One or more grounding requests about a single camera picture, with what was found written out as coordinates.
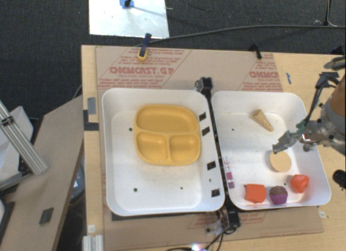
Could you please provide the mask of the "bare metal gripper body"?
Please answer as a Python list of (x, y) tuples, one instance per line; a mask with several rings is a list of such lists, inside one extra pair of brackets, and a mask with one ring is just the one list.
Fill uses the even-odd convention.
[(338, 145), (338, 130), (329, 121), (310, 121), (304, 131), (307, 143), (332, 147)]

